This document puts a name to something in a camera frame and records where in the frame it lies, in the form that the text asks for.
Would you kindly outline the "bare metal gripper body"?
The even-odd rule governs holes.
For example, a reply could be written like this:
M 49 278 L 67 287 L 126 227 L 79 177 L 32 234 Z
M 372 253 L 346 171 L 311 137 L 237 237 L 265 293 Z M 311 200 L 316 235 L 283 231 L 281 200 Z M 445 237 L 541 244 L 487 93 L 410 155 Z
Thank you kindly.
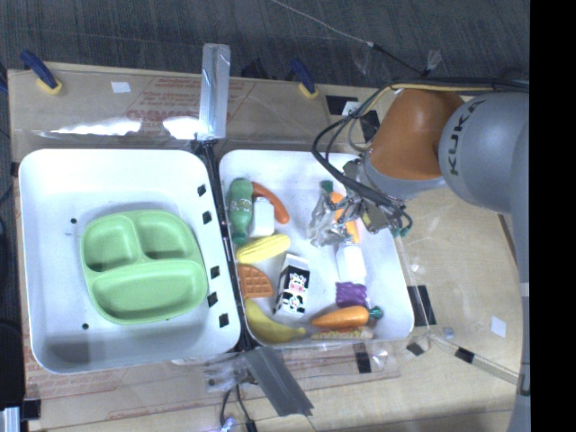
M 369 233 L 388 230 L 393 236 L 404 234 L 404 201 L 384 193 L 348 191 L 337 203 L 337 221 L 361 221 Z

